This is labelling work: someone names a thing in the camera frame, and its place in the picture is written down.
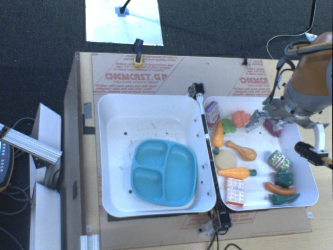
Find green toy lettuce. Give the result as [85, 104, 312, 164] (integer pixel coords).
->
[221, 117, 238, 135]

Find beige round biscuit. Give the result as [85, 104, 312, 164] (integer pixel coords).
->
[213, 149, 238, 170]

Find brown cardboard board, red print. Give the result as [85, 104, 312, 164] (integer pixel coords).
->
[91, 53, 313, 245]

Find thin black and white rod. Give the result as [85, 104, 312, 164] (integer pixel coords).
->
[195, 93, 227, 220]

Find brown chicken drumstick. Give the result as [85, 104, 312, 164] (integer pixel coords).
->
[225, 140, 258, 162]

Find orange carrot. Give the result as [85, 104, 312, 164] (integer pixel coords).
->
[216, 167, 258, 180]
[211, 120, 225, 156]

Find green chili pepper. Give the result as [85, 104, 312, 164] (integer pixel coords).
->
[268, 192, 301, 206]

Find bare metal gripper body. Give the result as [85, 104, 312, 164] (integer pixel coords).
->
[263, 98, 323, 127]

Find white plastic tray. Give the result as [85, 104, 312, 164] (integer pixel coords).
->
[97, 93, 218, 218]
[203, 95, 320, 212]

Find blue divided plate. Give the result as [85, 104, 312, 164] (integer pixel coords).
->
[130, 139, 198, 207]

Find purple carton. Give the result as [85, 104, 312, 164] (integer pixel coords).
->
[204, 101, 221, 129]

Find purple grapes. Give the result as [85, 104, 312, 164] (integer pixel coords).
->
[263, 118, 283, 138]

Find green bell pepper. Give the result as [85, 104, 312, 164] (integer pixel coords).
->
[274, 171, 294, 189]

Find green and white can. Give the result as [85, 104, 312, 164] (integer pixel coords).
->
[267, 149, 292, 172]

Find orange sausage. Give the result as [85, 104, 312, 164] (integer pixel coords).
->
[264, 181, 296, 196]

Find black block with thin wires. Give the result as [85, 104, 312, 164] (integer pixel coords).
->
[208, 209, 233, 231]
[188, 82, 207, 98]

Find black cylinder on white bracket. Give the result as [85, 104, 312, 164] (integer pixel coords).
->
[294, 122, 330, 167]

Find orange and white carton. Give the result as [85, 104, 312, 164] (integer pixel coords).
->
[224, 177, 246, 207]

